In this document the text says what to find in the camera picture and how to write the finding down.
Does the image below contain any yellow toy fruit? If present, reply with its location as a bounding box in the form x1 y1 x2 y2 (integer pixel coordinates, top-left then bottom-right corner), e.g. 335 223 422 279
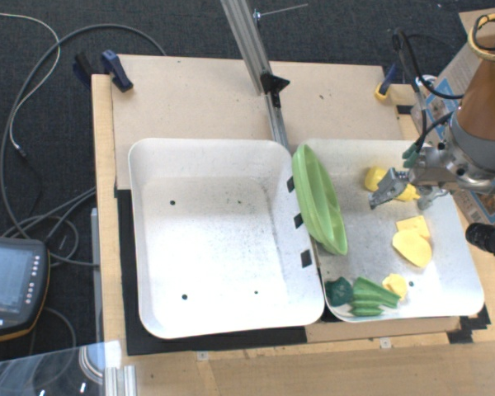
363 166 421 203

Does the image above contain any green divided plate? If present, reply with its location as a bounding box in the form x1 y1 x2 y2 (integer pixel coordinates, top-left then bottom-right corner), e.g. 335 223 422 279
291 143 349 257

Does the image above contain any white plastic tray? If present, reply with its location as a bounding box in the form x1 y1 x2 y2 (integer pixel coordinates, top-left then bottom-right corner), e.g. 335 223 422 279
296 138 486 323
127 137 326 340

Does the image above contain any dark green broccoli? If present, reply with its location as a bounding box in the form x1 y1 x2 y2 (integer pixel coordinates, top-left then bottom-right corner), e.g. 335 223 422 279
324 276 355 307

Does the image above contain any brown cardboard box blue print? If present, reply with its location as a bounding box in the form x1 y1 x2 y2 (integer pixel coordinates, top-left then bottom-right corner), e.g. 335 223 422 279
410 8 495 229

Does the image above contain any small yellow toy piece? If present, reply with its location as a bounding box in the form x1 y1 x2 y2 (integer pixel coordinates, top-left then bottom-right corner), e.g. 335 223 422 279
381 273 408 301

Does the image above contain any pale wood board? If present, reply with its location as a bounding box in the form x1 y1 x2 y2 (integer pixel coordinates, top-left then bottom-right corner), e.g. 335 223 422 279
110 54 461 343

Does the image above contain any yellow oval crisp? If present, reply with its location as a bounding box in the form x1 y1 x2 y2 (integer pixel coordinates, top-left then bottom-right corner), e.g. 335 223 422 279
391 229 433 269

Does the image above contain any black cylinder on white bracket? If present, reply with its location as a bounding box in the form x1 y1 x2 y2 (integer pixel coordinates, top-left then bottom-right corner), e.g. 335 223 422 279
464 222 495 260

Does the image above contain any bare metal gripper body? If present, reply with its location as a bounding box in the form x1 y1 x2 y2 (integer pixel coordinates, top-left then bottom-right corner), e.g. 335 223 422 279
408 146 495 192

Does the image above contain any yellow cheese slice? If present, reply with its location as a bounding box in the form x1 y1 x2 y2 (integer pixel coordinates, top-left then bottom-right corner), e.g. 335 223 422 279
395 215 431 241

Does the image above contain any green toy pepper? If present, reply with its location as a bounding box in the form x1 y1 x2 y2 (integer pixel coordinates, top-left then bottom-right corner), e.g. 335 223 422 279
350 276 402 318

